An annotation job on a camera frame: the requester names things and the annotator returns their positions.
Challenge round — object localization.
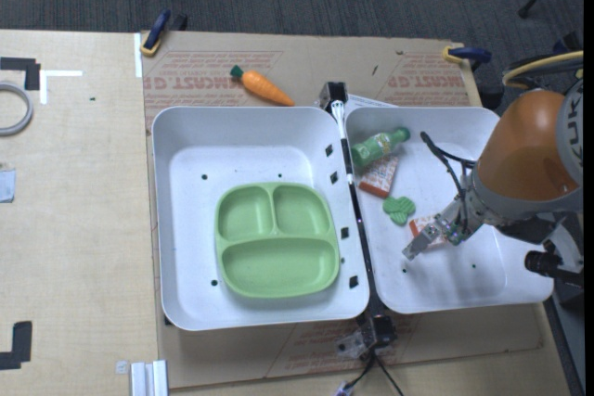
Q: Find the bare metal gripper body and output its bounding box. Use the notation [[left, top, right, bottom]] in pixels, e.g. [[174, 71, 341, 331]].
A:
[[430, 193, 484, 246]]

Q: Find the green biscuit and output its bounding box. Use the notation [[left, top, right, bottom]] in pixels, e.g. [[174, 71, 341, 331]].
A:
[[381, 195, 417, 227]]

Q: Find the white plastic tray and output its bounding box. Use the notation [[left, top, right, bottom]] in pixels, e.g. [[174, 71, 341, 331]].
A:
[[150, 106, 371, 333], [344, 106, 556, 315]]

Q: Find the orange and white carton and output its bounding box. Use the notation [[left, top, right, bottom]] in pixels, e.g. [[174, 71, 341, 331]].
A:
[[357, 154, 401, 200]]

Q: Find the green plastic bottle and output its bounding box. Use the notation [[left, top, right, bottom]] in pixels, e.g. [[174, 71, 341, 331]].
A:
[[350, 126, 412, 169]]

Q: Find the green divided plate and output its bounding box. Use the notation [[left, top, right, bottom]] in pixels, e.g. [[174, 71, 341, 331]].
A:
[[213, 182, 342, 300]]

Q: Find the white paper sheet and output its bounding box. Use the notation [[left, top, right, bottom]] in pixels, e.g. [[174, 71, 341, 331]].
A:
[[344, 93, 400, 109]]

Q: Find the brown cardboard board red print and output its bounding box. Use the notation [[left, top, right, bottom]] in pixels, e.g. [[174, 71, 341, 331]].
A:
[[140, 30, 544, 390]]

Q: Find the orange carrot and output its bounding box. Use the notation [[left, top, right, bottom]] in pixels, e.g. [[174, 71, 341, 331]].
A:
[[229, 64, 296, 108]]

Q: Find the black cylinder on white bracket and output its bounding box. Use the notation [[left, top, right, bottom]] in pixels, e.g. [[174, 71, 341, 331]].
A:
[[523, 211, 585, 288]]

